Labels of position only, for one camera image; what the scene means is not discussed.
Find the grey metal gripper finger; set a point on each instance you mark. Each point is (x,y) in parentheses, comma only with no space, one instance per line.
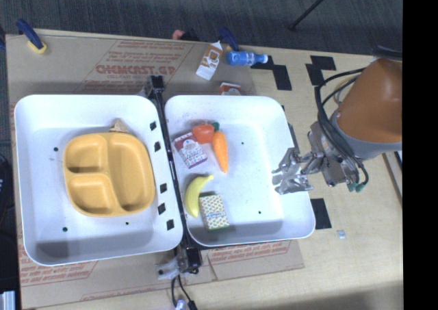
(295,183)
(290,163)

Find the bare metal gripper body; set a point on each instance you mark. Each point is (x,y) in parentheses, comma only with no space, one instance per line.
(333,165)

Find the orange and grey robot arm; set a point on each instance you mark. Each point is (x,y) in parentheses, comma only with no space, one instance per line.
(371,103)

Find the white plastic tray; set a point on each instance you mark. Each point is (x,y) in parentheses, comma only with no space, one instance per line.
(41,165)
(260,151)

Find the small white square piece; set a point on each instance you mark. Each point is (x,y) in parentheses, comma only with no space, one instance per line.
(341,234)

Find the orange carrot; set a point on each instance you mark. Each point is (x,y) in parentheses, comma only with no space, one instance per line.
(220,151)

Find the yellow patterned carton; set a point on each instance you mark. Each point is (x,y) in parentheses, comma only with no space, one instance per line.
(214,213)

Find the orange toy pepper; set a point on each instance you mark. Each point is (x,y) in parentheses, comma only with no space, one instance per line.
(203,133)

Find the small orange carton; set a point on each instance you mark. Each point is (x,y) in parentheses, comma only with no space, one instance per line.
(230,89)

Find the red and white carton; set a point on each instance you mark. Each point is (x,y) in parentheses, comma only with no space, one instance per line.
(190,150)

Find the yellow banana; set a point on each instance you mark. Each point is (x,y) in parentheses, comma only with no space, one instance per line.
(192,195)

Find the blue bottle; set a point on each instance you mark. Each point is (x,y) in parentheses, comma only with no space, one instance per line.
(241,58)

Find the white and orange carton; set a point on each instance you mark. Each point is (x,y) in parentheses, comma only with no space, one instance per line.
(209,60)

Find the beige pizza slice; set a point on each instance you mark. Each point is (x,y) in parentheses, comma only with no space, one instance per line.
(119,126)

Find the yellow divided plate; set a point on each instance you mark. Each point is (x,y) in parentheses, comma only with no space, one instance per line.
(109,175)

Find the brown cardboard board, red print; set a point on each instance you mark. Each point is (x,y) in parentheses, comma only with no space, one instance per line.
(85,62)

